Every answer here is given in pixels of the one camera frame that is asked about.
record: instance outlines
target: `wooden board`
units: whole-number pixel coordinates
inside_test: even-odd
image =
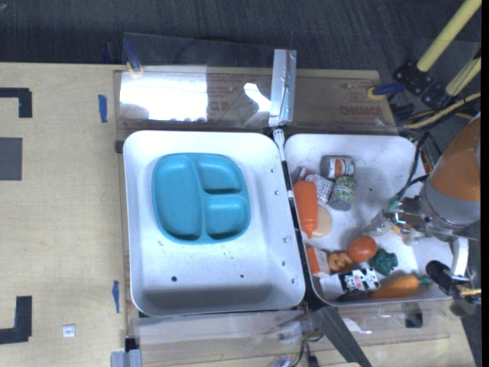
[[[0,345],[0,365],[109,365],[111,352],[123,349],[117,69],[0,63],[1,87],[28,87],[33,93],[32,119],[18,117],[16,99],[0,99],[0,137],[23,138],[24,152],[22,181],[0,181],[0,329],[12,327],[17,296],[33,297],[32,337]],[[107,97],[106,123],[99,115],[99,94]],[[119,314],[113,281],[120,286]],[[363,349],[375,366],[474,365],[460,320],[447,313],[445,321],[449,338]],[[76,325],[76,336],[63,338],[67,324]],[[198,365],[263,366],[272,359]],[[335,350],[318,353],[318,359],[321,365],[343,363]]]

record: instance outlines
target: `orange toy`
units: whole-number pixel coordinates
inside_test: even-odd
[[[348,272],[353,269],[353,260],[348,253],[338,252],[328,255],[328,264],[331,272]]]
[[[378,299],[382,297],[403,297],[411,294],[419,287],[419,280],[412,274],[391,281],[370,293],[370,297]]]
[[[377,243],[369,235],[356,238],[348,247],[348,255],[355,262],[367,261],[377,253]]]
[[[328,266],[328,257],[322,250],[308,246],[306,247],[306,256],[311,274],[318,278],[325,278],[331,274]]]
[[[296,198],[300,228],[309,238],[312,238],[313,231],[318,228],[316,184],[308,180],[301,180],[293,185],[293,195]]]

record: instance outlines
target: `white tray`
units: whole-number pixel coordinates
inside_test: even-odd
[[[290,173],[297,167],[305,167],[319,174],[319,162],[324,155],[348,155],[355,163],[354,179],[358,183],[351,209],[338,211],[329,207],[333,226],[331,232],[320,239],[308,239],[303,233],[307,245],[313,245],[329,251],[347,250],[350,242],[361,235],[381,209],[387,208],[388,200],[399,191],[408,178],[413,163],[415,146],[400,136],[376,135],[317,135],[299,134],[290,137],[285,144],[285,157]],[[414,178],[424,175],[421,161],[418,163]],[[419,192],[421,184],[411,186],[407,196]],[[431,260],[438,260],[448,266],[452,263],[449,244],[435,238],[424,238],[413,246],[404,244],[402,237],[393,231],[382,236],[374,236],[377,245],[388,252],[397,254],[399,266],[391,273],[392,277],[401,274],[421,276],[425,266]],[[379,274],[381,283],[384,277]],[[337,294],[323,287],[318,278],[313,278],[316,294],[324,302],[342,306],[346,304],[389,303],[393,300],[363,300],[359,302],[338,302]],[[437,300],[449,298],[438,285],[420,287],[416,293],[405,297],[405,301]]]
[[[237,239],[172,242],[160,232],[151,175],[164,155],[231,158],[248,187],[251,221]],[[139,131],[124,144],[131,296],[149,316],[282,310],[305,294],[303,269],[277,146],[255,133]]]

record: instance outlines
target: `small sticker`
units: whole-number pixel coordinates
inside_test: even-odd
[[[63,337],[74,337],[74,336],[76,336],[76,326],[74,324],[63,325]]]

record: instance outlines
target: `metal bracket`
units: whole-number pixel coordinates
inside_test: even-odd
[[[297,53],[277,49],[274,53],[270,116],[268,126],[282,126],[293,119],[293,100],[296,88]]]
[[[407,61],[397,68],[393,78],[431,109],[443,109],[455,99],[446,93],[445,86],[436,82],[433,76],[420,71],[415,61]]]
[[[142,367],[141,351],[132,349],[129,352],[114,351],[110,355],[111,367]]]

